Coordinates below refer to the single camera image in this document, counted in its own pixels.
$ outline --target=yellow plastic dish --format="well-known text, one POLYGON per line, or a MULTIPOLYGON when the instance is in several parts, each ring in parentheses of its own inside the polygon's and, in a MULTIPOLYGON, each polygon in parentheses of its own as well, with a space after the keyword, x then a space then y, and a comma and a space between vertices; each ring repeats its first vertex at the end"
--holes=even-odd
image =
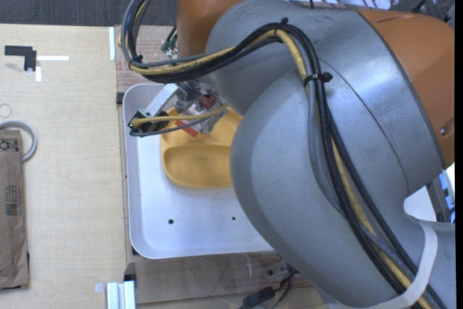
MULTIPOLYGON (((177 115, 171 110, 169 115, 177 115)), ((210 134, 193 137, 184 130, 161 135, 161 161, 167 177, 184 187, 231 187, 230 148, 241 117, 231 109, 210 134)), ((176 127, 174 122, 164 129, 176 127)))

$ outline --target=white tray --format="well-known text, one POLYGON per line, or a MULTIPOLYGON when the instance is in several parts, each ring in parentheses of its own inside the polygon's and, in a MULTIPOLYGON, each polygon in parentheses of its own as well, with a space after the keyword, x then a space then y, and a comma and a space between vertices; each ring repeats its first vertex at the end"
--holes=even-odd
POLYGON ((124 95, 133 248, 150 259, 273 251, 245 216, 232 187, 199 189, 174 184, 163 171, 159 136, 129 134, 128 122, 162 87, 139 84, 124 95))

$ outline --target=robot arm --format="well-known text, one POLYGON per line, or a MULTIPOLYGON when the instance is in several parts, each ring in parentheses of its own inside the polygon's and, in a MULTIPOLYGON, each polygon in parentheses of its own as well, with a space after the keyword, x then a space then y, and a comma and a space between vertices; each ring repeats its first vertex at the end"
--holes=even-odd
POLYGON ((456 307, 455 226, 404 211, 454 162, 451 27, 285 0, 179 0, 180 58, 147 75, 136 2, 122 25, 132 66, 174 84, 177 111, 197 103, 217 120, 226 103, 242 115, 233 186, 278 253, 343 305, 456 307))

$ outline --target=zip tie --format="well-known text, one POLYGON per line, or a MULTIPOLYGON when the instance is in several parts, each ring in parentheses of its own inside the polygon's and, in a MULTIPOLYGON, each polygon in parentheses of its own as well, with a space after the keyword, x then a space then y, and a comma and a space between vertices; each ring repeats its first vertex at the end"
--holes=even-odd
POLYGON ((139 54, 137 58, 133 58, 133 59, 131 59, 131 60, 129 61, 129 67, 132 66, 132 63, 133 63, 133 62, 139 62, 139 63, 141 63, 142 60, 143 60, 143 56, 142 56, 141 54, 139 54))
POLYGON ((285 26, 285 24, 287 24, 288 22, 288 17, 283 17, 281 18, 280 23, 273 29, 273 37, 276 38, 276 40, 278 40, 279 43, 283 43, 283 41, 278 36, 276 36, 276 31, 280 30, 281 26, 285 26))
POLYGON ((321 80, 322 82, 329 82, 333 78, 333 75, 330 74, 329 72, 324 72, 323 74, 313 74, 310 76, 307 76, 304 79, 304 86, 306 86, 309 81, 312 80, 321 80))
MULTIPOLYGON (((422 296, 429 283, 429 278, 433 271, 434 261, 438 250, 438 238, 436 231, 428 224, 418 221, 425 233, 425 246, 422 249, 420 266, 415 280, 409 285, 405 292, 394 299, 381 304, 370 306, 363 309, 405 309, 414 305, 422 296)), ((340 308, 354 309, 340 304, 340 308)))

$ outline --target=white tape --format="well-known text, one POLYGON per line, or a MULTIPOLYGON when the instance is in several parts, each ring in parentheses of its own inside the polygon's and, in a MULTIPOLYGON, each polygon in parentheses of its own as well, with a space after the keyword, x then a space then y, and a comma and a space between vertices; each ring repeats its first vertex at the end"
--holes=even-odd
POLYGON ((38 61, 69 61, 69 56, 37 56, 38 61))
MULTIPOLYGON (((427 224, 420 222, 420 225, 425 233, 425 247, 422 251, 420 266, 418 267, 415 280, 410 284, 410 286, 403 294, 389 301, 363 309, 405 309, 409 308, 420 299, 421 295, 428 286, 438 249, 438 238, 436 231, 434 231, 434 229, 427 224)), ((340 304, 339 307, 354 309, 342 304, 340 304)))
POLYGON ((42 67, 40 66, 35 67, 35 81, 36 82, 42 81, 42 67))
POLYGON ((119 309, 119 284, 108 282, 106 284, 106 308, 119 309))
POLYGON ((109 28, 109 60, 116 59, 116 45, 114 42, 114 27, 109 28))

